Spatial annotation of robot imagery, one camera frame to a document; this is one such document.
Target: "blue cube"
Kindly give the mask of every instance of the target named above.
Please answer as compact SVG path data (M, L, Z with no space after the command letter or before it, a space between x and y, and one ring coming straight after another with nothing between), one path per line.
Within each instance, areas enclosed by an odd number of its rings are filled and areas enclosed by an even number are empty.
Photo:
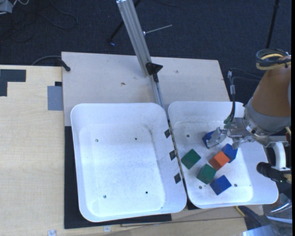
M228 181L225 175L213 180L210 183L211 188L216 195L220 195L223 191L231 187L231 183Z
M230 161L228 163L231 163L236 158L237 151L238 151L237 148L236 149L233 149L232 145L230 145L230 144L226 144L224 147L222 147L221 150L230 159Z
M207 141L211 139L211 135L214 133L215 130L208 132L205 134L205 136L202 137L202 141L205 143L207 147Z

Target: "cube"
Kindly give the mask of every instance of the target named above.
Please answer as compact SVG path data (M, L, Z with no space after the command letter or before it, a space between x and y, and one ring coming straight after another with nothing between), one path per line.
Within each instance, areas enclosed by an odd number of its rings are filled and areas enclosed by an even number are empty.
M208 184L214 179L215 173L216 169L206 163L197 174L197 179Z
M220 195L223 191L231 187L231 183L228 181L225 175L213 180L210 183L211 188L216 195Z
M234 159L236 158L236 155L237 155L237 151L238 151L237 148L233 149L232 145L226 144L224 147L222 147L221 150L230 159L230 161L228 163L231 163L234 161Z
M219 151L215 156L209 160L209 164L217 171L221 169L230 159L224 154L223 151Z
M204 144L207 147L207 141L211 139L211 135L214 133L215 130L206 133L203 137L202 137L202 141L204 142Z
M192 148L185 156L183 156L181 162L190 170L200 159L201 157Z

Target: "orange block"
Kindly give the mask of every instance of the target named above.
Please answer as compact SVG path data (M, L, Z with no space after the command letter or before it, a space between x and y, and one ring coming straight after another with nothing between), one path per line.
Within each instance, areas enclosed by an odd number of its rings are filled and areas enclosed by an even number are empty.
M209 163L214 169L218 171L229 161L230 159L228 156L223 151L220 151L209 160Z

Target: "empty white tray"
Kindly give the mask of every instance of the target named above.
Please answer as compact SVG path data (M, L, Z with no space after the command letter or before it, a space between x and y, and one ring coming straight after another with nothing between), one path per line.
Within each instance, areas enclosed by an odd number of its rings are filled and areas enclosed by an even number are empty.
M167 116L155 103L71 111L79 207L92 222L179 212L186 193Z
M259 162L268 162L263 146L257 142L242 144L236 159L216 172L214 179L225 175L232 184L221 194L216 195L209 184L196 178L200 168L226 143L232 144L227 138L208 149L202 141L206 133L217 127L223 129L231 109L231 102L174 102L168 109L180 159L192 148L201 157L190 170L181 164L188 197L199 208L272 204L278 198L275 182L256 170ZM243 113L242 103L237 102L235 117L243 117Z

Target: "green cube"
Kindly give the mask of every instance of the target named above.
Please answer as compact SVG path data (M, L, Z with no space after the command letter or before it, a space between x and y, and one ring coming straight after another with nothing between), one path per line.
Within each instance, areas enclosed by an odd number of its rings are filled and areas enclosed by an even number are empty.
M197 175L197 179L199 179L200 181L202 181L203 183L210 183L216 173L216 169L214 169L213 167L211 167L209 164L205 164L199 171L198 175Z
M187 169L190 170L190 168L194 166L200 159L201 157L194 151L194 149L191 149L186 155L183 156L181 162L187 167Z

